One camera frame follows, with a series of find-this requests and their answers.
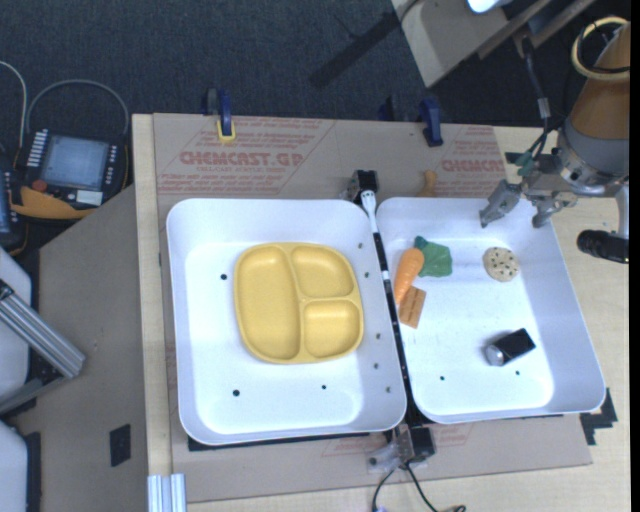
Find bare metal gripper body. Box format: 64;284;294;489
518;151;626;210

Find beige chocolate chip biscuit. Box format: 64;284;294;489
481;246;521;283

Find tan toy piece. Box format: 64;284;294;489
416;169;439;198

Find orange carrot with green leaves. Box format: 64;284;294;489
393;235;454;307

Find thin black and white rod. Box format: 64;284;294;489
360;189;417;427

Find orange ridged cracker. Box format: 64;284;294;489
397;285;428;330

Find black can with silver top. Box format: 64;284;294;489
483;327;538;368

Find white plastic tray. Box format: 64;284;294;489
165;197;408;447
374;195;608;426

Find brown cardboard board red print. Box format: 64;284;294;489
151;112;594;504

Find yellow divided plate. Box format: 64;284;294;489
232;241;366;366

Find black cylinder on white bracket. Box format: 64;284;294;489
576;184;631;265

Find black block with thin wires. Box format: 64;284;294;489
348;168;380;202
393;424;437;467

